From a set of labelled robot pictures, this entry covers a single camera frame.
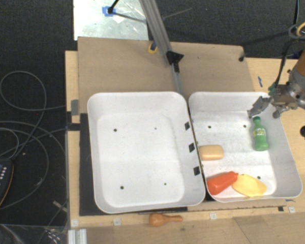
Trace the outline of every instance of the wooden table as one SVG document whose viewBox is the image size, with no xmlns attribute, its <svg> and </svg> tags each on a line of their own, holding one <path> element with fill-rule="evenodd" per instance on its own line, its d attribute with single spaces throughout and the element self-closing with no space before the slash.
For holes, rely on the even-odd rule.
<svg viewBox="0 0 305 244">
<path fill-rule="evenodd" d="M 279 59 L 246 58 L 255 91 L 267 92 L 278 74 Z M 287 70 L 295 60 L 288 60 L 281 81 L 288 80 Z M 78 52 L 66 52 L 67 111 L 71 101 L 79 99 Z M 79 116 L 72 115 L 72 123 L 79 123 Z M 182 223 L 171 223 L 160 228 L 147 224 L 148 215 L 130 213 L 108 216 L 79 216 L 79 159 L 80 132 L 68 131 L 68 178 L 71 228 L 87 228 L 88 243 L 305 243 L 305 140 L 299 130 L 305 125 L 305 111 L 291 110 L 283 113 L 282 123 L 293 153 L 302 183 L 302 194 L 291 200 L 261 200 L 255 205 L 212 202 L 197 209 L 183 212 Z M 296 213 L 290 213 L 293 207 Z M 210 213 L 217 219 L 211 220 Z M 121 219 L 121 226 L 114 226 L 114 219 Z"/>
</svg>

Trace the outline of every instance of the orange wooden object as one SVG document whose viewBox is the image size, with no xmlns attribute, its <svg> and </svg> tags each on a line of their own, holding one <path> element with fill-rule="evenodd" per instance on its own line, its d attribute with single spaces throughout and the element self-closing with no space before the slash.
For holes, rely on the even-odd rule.
<svg viewBox="0 0 305 244">
<path fill-rule="evenodd" d="M 159 227 L 168 222 L 181 222 L 183 218 L 180 215 L 167 216 L 160 213 L 152 213 L 149 216 L 149 224 L 154 227 Z"/>
<path fill-rule="evenodd" d="M 210 194 L 216 195 L 225 190 L 227 187 L 230 187 L 234 182 L 237 181 L 237 176 L 238 173 L 230 171 L 207 180 L 207 186 Z"/>
</svg>

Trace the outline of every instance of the toy ketchup bottle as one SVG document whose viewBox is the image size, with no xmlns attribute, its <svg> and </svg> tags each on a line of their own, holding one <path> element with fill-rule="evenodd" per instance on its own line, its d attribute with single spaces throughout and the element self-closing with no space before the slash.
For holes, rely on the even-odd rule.
<svg viewBox="0 0 305 244">
<path fill-rule="evenodd" d="M 255 142 L 256 151 L 265 151 L 269 148 L 268 142 L 266 141 L 266 132 L 264 127 L 261 125 L 261 118 L 255 116 L 253 118 L 255 124 L 253 128 L 253 137 Z"/>
<path fill-rule="evenodd" d="M 230 187 L 234 182 L 237 181 L 237 176 L 238 173 L 230 171 L 207 180 L 207 186 L 210 194 L 216 195 Z"/>
</svg>

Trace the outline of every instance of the bottle label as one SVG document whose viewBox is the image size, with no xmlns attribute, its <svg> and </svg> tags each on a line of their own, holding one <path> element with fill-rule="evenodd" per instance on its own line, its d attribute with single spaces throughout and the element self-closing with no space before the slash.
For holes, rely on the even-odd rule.
<svg viewBox="0 0 305 244">
<path fill-rule="evenodd" d="M 256 130 L 253 131 L 253 136 L 266 136 L 266 132 L 264 128 L 257 128 Z"/>
</svg>

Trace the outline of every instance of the black clamp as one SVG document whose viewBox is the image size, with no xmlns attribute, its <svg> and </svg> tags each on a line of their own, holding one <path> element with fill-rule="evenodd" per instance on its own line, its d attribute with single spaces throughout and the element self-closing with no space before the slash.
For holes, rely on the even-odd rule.
<svg viewBox="0 0 305 244">
<path fill-rule="evenodd" d="M 168 59 L 168 63 L 174 65 L 175 72 L 179 73 L 178 63 L 184 57 L 184 55 L 177 52 L 168 51 L 166 53 L 166 57 Z"/>
</svg>

